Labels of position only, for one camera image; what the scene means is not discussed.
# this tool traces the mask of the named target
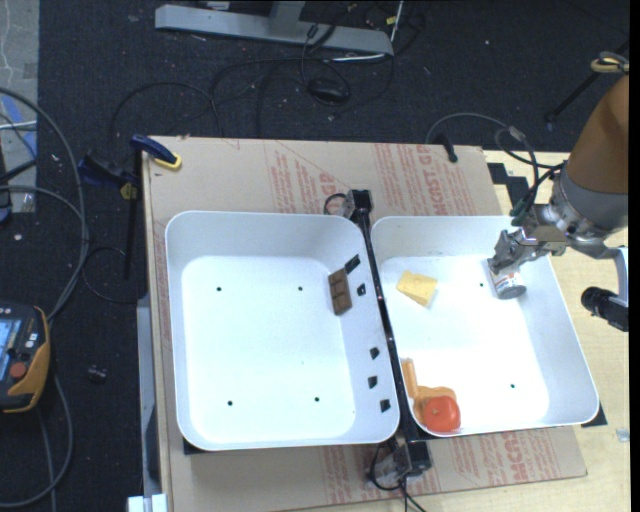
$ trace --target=yellow clamp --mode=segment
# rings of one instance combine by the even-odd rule
[[[170,171],[177,171],[178,169],[180,169],[180,167],[182,167],[182,158],[180,158],[180,155],[178,155],[177,153],[171,153],[171,154],[176,157],[176,161],[172,164],[167,162],[166,160],[160,160],[159,158],[154,158],[154,157],[151,157],[151,158],[160,167],[164,167],[165,169],[169,169]]]

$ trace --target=black cable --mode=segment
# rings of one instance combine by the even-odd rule
[[[383,443],[380,443],[376,447],[376,451],[373,455],[373,458],[371,459],[371,464],[369,465],[369,474],[367,476],[369,477],[369,480],[371,481],[371,483],[381,491],[387,491],[387,492],[397,491],[401,487],[400,484],[395,485],[394,487],[385,487],[384,485],[378,483],[378,480],[376,480],[375,467],[376,467],[376,462],[378,461],[378,455],[380,454],[380,449],[382,448],[382,445]]]
[[[73,290],[75,289],[75,286],[77,284],[78,281],[78,276],[80,274],[80,271],[82,269],[82,266],[84,265],[84,261],[89,249],[89,232],[88,232],[88,227],[87,227],[87,219],[86,219],[86,212],[85,212],[85,206],[84,206],[84,193],[82,190],[82,181],[80,179],[80,175],[78,173],[78,170],[76,168],[76,159],[75,156],[73,154],[73,150],[71,149],[71,146],[69,144],[69,141],[67,140],[67,138],[64,136],[64,134],[62,133],[62,131],[60,130],[60,128],[58,127],[58,125],[53,121],[53,119],[51,118],[51,116],[49,116],[49,114],[47,114],[47,112],[45,112],[42,108],[40,108],[36,103],[34,103],[33,101],[31,101],[29,98],[23,96],[22,94],[16,93],[10,89],[7,89],[5,87],[0,86],[0,94],[5,94],[7,96],[10,96],[18,101],[20,101],[21,103],[23,103],[24,105],[28,106],[31,110],[33,110],[34,112],[36,112],[39,116],[39,118],[44,119],[45,122],[49,125],[49,127],[53,130],[53,132],[56,134],[56,136],[58,137],[59,141],[62,143],[64,150],[66,152],[66,155],[69,159],[69,163],[71,164],[71,169],[72,169],[72,173],[73,173],[73,177],[74,177],[74,181],[76,184],[76,193],[78,195],[78,205],[74,206],[71,202],[69,202],[68,200],[66,200],[64,197],[55,194],[54,192],[48,191],[48,190],[44,190],[44,189],[39,189],[38,187],[19,187],[22,190],[32,190],[32,191],[38,191],[38,192],[43,192],[46,193],[48,195],[54,196],[57,199],[59,199],[60,201],[62,201],[63,203],[65,203],[69,208],[71,208],[74,213],[76,213],[76,215],[79,217],[80,219],[80,230],[81,230],[81,245],[80,245],[80,254],[78,256],[78,262],[76,264],[76,267],[71,275],[71,277],[69,278],[69,280],[67,281],[67,285],[64,287],[64,289],[62,290],[62,292],[60,293],[52,311],[47,315],[47,322],[49,323],[49,326],[52,327],[53,326],[53,322],[55,320],[55,318],[57,318],[57,315],[63,310],[63,308],[65,307],[65,305],[67,304],[69,298],[71,297],[71,294],[73,293]],[[0,187],[0,189],[7,189],[7,190],[11,190],[12,188],[15,187]],[[69,411],[69,405],[67,403],[67,399],[66,396],[64,394],[64,391],[62,389],[62,386],[60,384],[60,380],[58,379],[58,376],[54,373],[54,382],[55,382],[55,386],[56,389],[58,391],[58,395],[60,396],[60,400],[62,403],[62,407],[64,409],[64,413],[65,413],[65,418],[67,421],[67,454],[65,457],[65,461],[60,469],[60,471],[58,472],[58,475],[53,479],[53,481],[50,482],[50,484],[41,492],[39,492],[38,494],[19,501],[19,502],[0,502],[0,508],[17,508],[17,507],[24,507],[27,505],[31,505],[32,503],[35,503],[37,501],[39,501],[40,499],[42,499],[43,497],[45,497],[47,494],[51,493],[52,490],[54,490],[57,485],[60,483],[60,481],[62,480],[62,478],[65,476],[69,465],[71,463],[71,458],[73,456],[73,422],[71,420],[71,413]]]
[[[89,263],[89,261],[91,260],[91,258],[93,258],[97,253],[99,252],[103,252],[103,251],[114,251],[117,252],[118,254],[120,254],[123,257],[126,257],[126,254],[124,251],[117,249],[116,247],[109,247],[109,246],[99,246],[99,247],[94,247],[89,254],[87,254],[87,257],[85,259],[84,262],[84,266],[82,267],[82,280],[84,281],[85,286],[87,287],[87,289],[93,293],[94,295],[96,295],[97,297],[107,301],[107,302],[111,302],[113,304],[137,304],[138,303],[138,297],[137,297],[137,293],[136,293],[136,298],[135,300],[123,300],[123,299],[115,299],[113,297],[109,297],[108,295],[105,295],[104,293],[101,293],[100,291],[97,290],[97,288],[95,288],[91,283],[89,283],[89,280],[87,279],[87,275],[86,275],[86,268],[87,265]]]
[[[23,164],[14,167],[10,171],[7,171],[6,173],[0,175],[0,184],[12,180],[19,174],[22,174],[23,172],[31,169],[35,165],[37,165],[35,160],[29,160],[28,162],[24,162]]]
[[[49,470],[49,483],[51,484],[55,480],[55,470],[53,469],[53,456],[51,454],[51,445],[49,444],[49,433],[47,432],[47,426],[44,423],[44,418],[38,406],[36,406],[35,411],[38,416],[38,423],[40,424],[40,432],[42,433],[42,443],[44,444],[44,451],[47,457],[47,469]],[[56,502],[55,488],[51,489],[49,496],[51,498],[51,512],[57,512],[58,504]]]
[[[404,481],[400,484],[400,489],[402,490],[402,494],[405,499],[405,510],[407,510],[407,502],[410,501],[411,504],[418,509],[419,512],[427,512],[425,508],[423,508],[407,491],[407,479],[404,478]]]
[[[223,130],[222,130],[222,125],[220,123],[220,116],[218,115],[218,109],[216,108],[216,103],[213,99],[213,97],[211,95],[209,95],[205,90],[200,89],[199,87],[196,87],[195,85],[191,85],[189,83],[185,83],[185,82],[179,82],[179,81],[158,81],[158,82],[151,82],[145,85],[141,85],[140,87],[136,87],[134,90],[132,90],[131,92],[129,92],[122,100],[120,100],[120,102],[118,103],[118,106],[116,107],[116,109],[113,111],[113,113],[111,114],[111,119],[109,121],[109,127],[108,127],[108,133],[107,133],[107,137],[108,137],[108,144],[109,144],[109,148],[110,148],[110,152],[111,155],[115,154],[115,123],[118,117],[118,114],[120,113],[120,111],[122,110],[122,108],[127,104],[127,102],[133,98],[134,96],[147,91],[149,89],[152,89],[154,87],[183,87],[186,89],[190,89],[193,90],[195,92],[197,92],[198,94],[200,94],[201,96],[203,96],[207,102],[209,103],[209,107],[207,108],[206,112],[209,112],[209,110],[211,110],[211,112],[213,113],[214,119],[215,119],[215,129],[217,130],[217,133],[220,137],[223,136]]]
[[[262,138],[262,103],[264,101],[264,95],[267,92],[267,87],[271,81],[273,73],[283,64],[283,62],[277,62],[269,69],[267,75],[260,82],[260,88],[258,90],[258,99],[256,101],[256,137]]]
[[[322,12],[318,15],[318,18],[322,18],[322,16],[324,15],[324,13],[327,11],[327,8],[331,5],[331,2],[326,2],[324,9],[322,10]],[[346,9],[340,13],[338,13],[336,15],[336,17],[333,19],[333,21],[329,24],[329,27],[327,28],[327,30],[325,30],[325,32],[318,38],[317,41],[314,41],[311,46],[309,46],[309,55],[311,55],[313,52],[315,52],[316,50],[318,50],[319,48],[322,48],[322,46],[324,45],[324,43],[326,43],[329,38],[333,35],[333,33],[336,31],[336,28],[338,28],[338,24],[340,23],[340,21],[342,20],[342,18],[344,16],[346,16],[347,14],[349,14],[349,10]],[[318,25],[320,24],[319,21],[317,21],[316,23],[314,23],[311,28],[309,29],[309,32],[315,27],[316,32],[318,30]],[[309,37],[309,32],[307,32],[307,40],[304,43],[304,46],[306,47],[307,44],[309,43],[309,41],[311,39],[313,39],[313,37],[315,36],[315,34],[313,34],[311,37]]]
[[[334,116],[336,118],[343,116],[347,112],[351,112],[351,111],[356,110],[358,108],[364,107],[365,105],[368,105],[369,103],[373,103],[374,101],[379,100],[380,98],[382,98],[387,93],[387,91],[389,90],[389,87],[391,86],[391,82],[393,81],[395,58],[393,56],[391,56],[391,55],[385,55],[385,57],[383,57],[377,63],[381,63],[381,62],[383,62],[385,60],[390,60],[391,61],[391,67],[389,69],[389,75],[387,76],[387,81],[385,82],[384,87],[380,91],[378,91],[376,94],[374,94],[373,96],[371,96],[369,98],[365,98],[360,103],[356,103],[355,105],[351,105],[348,108],[345,108],[343,110],[334,112]]]
[[[496,146],[498,146],[498,149],[500,149],[500,151],[504,151],[507,155],[509,155],[511,158],[514,158],[515,160],[518,160],[519,162],[522,162],[524,164],[529,164],[529,165],[534,165],[533,159],[532,160],[527,160],[526,158],[521,157],[520,155],[516,155],[513,151],[505,148],[501,143],[500,143],[500,136],[505,133],[508,132],[508,129],[504,129],[504,130],[498,130],[495,134],[494,134],[494,142],[496,143]],[[555,169],[557,166],[555,165],[547,165],[547,164],[541,164],[539,162],[536,162],[537,166],[541,169]]]
[[[413,44],[416,42],[416,40],[418,39],[418,37],[420,36],[420,34],[422,33],[422,31],[426,28],[427,26],[427,18],[425,17],[424,13],[422,11],[418,12],[415,17],[419,20],[418,25],[414,25],[411,17],[414,16],[413,11],[415,10],[416,6],[415,4],[413,4],[413,2],[411,3],[412,5],[412,10],[411,13],[409,13],[408,17],[407,17],[407,25],[409,26],[409,28],[411,28],[413,30],[413,34],[411,35],[411,37],[409,38],[409,40],[404,43],[404,46],[402,46],[399,50],[394,51],[394,56],[395,57],[400,57],[400,55],[402,55],[403,53],[405,53],[409,48],[411,48],[413,46]]]
[[[320,37],[320,39],[318,39],[318,41],[315,43],[315,48],[319,48],[320,46],[322,46],[324,44],[324,42],[329,39],[329,37],[331,36],[331,34],[333,34],[333,30],[335,30],[336,28],[336,24],[332,25],[331,27],[329,27],[329,29],[327,29],[326,33],[322,35],[322,37]],[[309,44],[309,41],[311,39],[313,39],[313,37],[315,37],[315,34],[318,30],[318,23],[315,23],[314,25],[311,26],[311,28],[309,28],[309,31],[307,32],[307,38],[304,42],[304,44],[302,45],[302,55],[300,56],[300,78],[302,79],[302,85],[304,86],[305,90],[311,95],[311,97],[316,100],[318,103],[321,103],[322,105],[326,105],[329,107],[336,107],[338,105],[343,105],[344,103],[346,103],[347,101],[349,101],[351,99],[351,85],[349,85],[349,82],[347,81],[347,79],[344,77],[344,75],[342,75],[342,73],[340,73],[336,68],[334,68],[331,64],[329,64],[328,61],[323,60],[320,61],[320,63],[326,67],[328,67],[335,75],[338,76],[338,78],[340,79],[340,81],[342,82],[342,84],[345,87],[345,95],[344,95],[344,99],[339,101],[339,102],[335,102],[335,101],[329,101],[329,100],[325,100],[321,97],[319,97],[317,94],[314,94],[310,88],[309,88],[309,81],[307,80],[305,71],[304,71],[304,63],[305,63],[305,53],[307,50],[307,45]]]
[[[324,200],[324,206],[322,207],[322,213],[324,213],[325,215],[331,215],[331,212],[329,211],[329,203],[331,201],[333,201],[334,199],[346,199],[347,195],[343,194],[342,192],[338,192],[336,194],[331,194],[329,197],[327,197]]]
[[[2,112],[0,112],[0,117],[11,125],[11,130],[16,134],[16,137],[18,137],[18,140],[20,140],[22,145],[27,149],[27,151],[31,155],[31,158],[33,160],[37,160],[36,153],[31,147],[31,144],[29,144],[27,140],[22,136],[22,134],[20,133],[20,130],[18,130],[18,127],[15,125],[13,120],[10,117],[4,115]]]
[[[64,409],[64,415],[67,423],[67,453],[62,464],[62,468],[53,479],[51,483],[47,487],[45,487],[42,491],[38,492],[36,495],[31,498],[27,498],[21,501],[13,501],[13,502],[3,502],[0,501],[0,509],[15,509],[22,508],[29,505],[32,505],[42,498],[47,496],[51,491],[53,491],[62,478],[65,476],[67,469],[69,469],[69,465],[71,464],[71,457],[73,456],[73,444],[74,444],[74,434],[73,434],[73,422],[71,420],[71,412],[69,411],[69,404],[67,403],[67,398],[62,390],[62,386],[60,385],[60,381],[58,380],[58,376],[54,374],[54,383],[56,389],[58,390],[58,395],[60,396],[60,401],[62,403],[62,407]]]

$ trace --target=table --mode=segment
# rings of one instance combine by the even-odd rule
[[[213,459],[204,459],[199,455],[188,456],[182,452],[173,409],[170,341],[167,343],[166,336],[163,338],[163,333],[168,332],[169,327],[166,305],[163,305],[162,300],[166,294],[165,281],[162,279],[164,270],[162,265],[157,264],[162,260],[159,256],[164,250],[158,241],[162,238],[168,218],[181,209],[320,213],[321,210],[318,209],[322,204],[319,199],[345,186],[370,188],[373,189],[374,197],[376,194],[377,197],[382,196],[383,200],[378,200],[374,208],[378,217],[392,213],[493,215],[506,213],[509,200],[503,186],[491,185],[485,162],[504,162],[514,176],[528,176],[530,171],[525,164],[499,152],[483,153],[479,148],[456,148],[460,156],[458,165],[473,170],[467,168],[459,174],[449,172],[447,176],[467,180],[467,186],[458,186],[453,181],[448,184],[441,180],[440,188],[431,190],[424,187],[420,189],[416,183],[411,182],[411,176],[416,174],[413,167],[427,160],[429,165],[436,165],[436,168],[446,167],[446,153],[442,148],[362,143],[187,140],[169,137],[159,137],[157,140],[181,154],[184,160],[183,169],[171,174],[171,171],[145,159],[143,171],[160,490],[167,495],[169,510],[175,512],[187,508],[197,512],[198,507],[213,511],[238,510],[239,508],[233,507],[233,493],[226,497],[207,495],[206,487],[212,485],[207,478],[213,478],[211,473],[217,472],[213,480],[222,489],[238,487],[239,475],[247,478],[239,486],[241,492],[237,493],[237,499],[242,499],[243,505],[240,508],[243,510],[260,510],[265,506],[274,509],[278,496],[289,496],[304,503],[305,490],[291,485],[282,468],[293,461],[298,464],[313,464],[317,458],[313,449],[204,456],[217,457],[217,466],[211,462]],[[241,157],[240,153],[246,148],[252,149]],[[550,164],[556,164],[564,158],[566,154],[562,153],[538,155],[540,162]],[[327,171],[327,165],[336,172]],[[252,168],[261,169],[260,174],[255,176],[255,182],[247,181],[247,176],[251,176],[248,170]],[[435,172],[429,169],[425,167],[417,169],[417,172]],[[466,191],[467,196],[465,197],[465,193],[453,194],[452,190]],[[549,191],[550,184],[545,183],[538,200],[545,200]],[[473,205],[473,211],[465,211],[470,208],[469,205]],[[611,237],[609,244],[627,245],[627,237],[625,230]],[[603,320],[592,318],[580,304],[580,295],[588,286],[616,290],[615,269],[611,262],[593,261],[573,251],[567,251],[561,258],[554,258],[553,264],[608,420],[608,424],[603,426],[566,427],[573,428],[588,475],[526,485],[418,496],[416,500],[427,510],[630,510],[630,443],[623,440],[622,432],[628,431],[630,425],[629,338],[628,334],[618,332]],[[242,462],[238,462],[247,456],[252,457],[250,466],[253,473],[243,473]],[[259,482],[254,478],[256,474],[260,475]],[[339,505],[330,510],[393,512],[403,510],[403,507],[400,499],[388,499]],[[307,510],[320,511],[327,508]]]

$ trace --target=blue clamp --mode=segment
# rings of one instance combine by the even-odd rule
[[[182,165],[180,155],[172,153],[159,142],[144,135],[134,135],[129,144],[134,149],[148,153],[158,165],[166,169],[177,171]]]

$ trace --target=white plastic bin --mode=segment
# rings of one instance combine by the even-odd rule
[[[166,246],[177,418],[189,443],[338,445],[395,433],[396,390],[357,226],[190,211],[171,220]],[[355,256],[353,307],[336,315],[328,276]]]
[[[372,242],[398,355],[418,384],[457,395],[462,424],[439,436],[585,423],[598,395],[549,258],[522,266],[527,292],[500,300],[486,260],[508,217],[386,217]],[[422,307],[403,271],[438,280]]]

